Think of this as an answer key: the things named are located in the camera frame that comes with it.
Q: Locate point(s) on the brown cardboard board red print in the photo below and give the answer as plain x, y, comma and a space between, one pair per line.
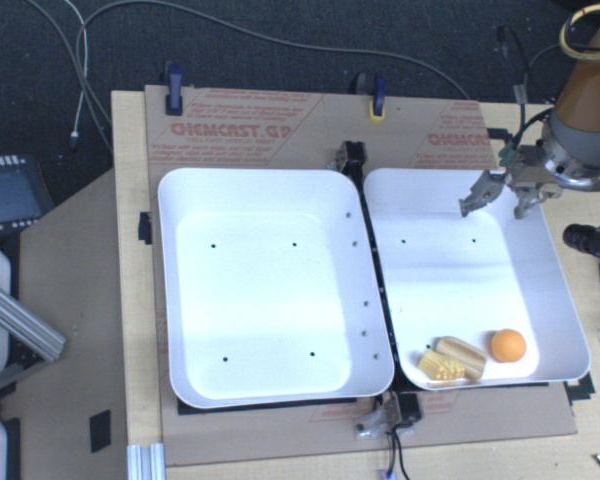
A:
260, 128

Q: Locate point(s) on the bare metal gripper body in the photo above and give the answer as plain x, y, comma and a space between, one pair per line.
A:
530, 168

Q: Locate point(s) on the thin black rod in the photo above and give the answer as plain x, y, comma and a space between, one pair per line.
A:
380, 278

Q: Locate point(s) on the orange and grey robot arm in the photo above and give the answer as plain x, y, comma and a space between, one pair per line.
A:
582, 98

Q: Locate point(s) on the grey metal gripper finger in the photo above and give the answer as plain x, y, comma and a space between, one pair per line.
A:
482, 192
526, 204

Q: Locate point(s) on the black cylinder on white bracket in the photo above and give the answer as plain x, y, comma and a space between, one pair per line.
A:
582, 238

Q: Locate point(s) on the orange ball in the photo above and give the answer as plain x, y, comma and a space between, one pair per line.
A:
508, 346

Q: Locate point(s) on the white plastic tray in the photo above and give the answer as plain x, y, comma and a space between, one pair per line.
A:
265, 293
460, 288

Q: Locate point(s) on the yellow ridged corn piece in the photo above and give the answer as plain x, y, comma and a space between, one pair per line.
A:
440, 366

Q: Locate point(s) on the tan bread loaf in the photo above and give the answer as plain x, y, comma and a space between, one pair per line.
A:
465, 355

